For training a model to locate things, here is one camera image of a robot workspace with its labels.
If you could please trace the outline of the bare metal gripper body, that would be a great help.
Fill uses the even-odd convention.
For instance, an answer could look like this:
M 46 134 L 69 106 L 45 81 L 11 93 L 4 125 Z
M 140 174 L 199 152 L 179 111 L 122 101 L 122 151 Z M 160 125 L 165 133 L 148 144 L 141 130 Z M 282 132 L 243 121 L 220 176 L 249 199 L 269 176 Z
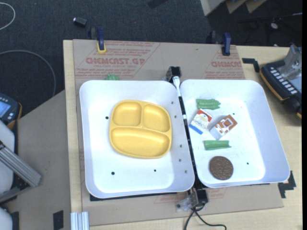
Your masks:
M 291 44 L 289 52 L 291 57 L 300 57 L 302 53 L 302 47 Z

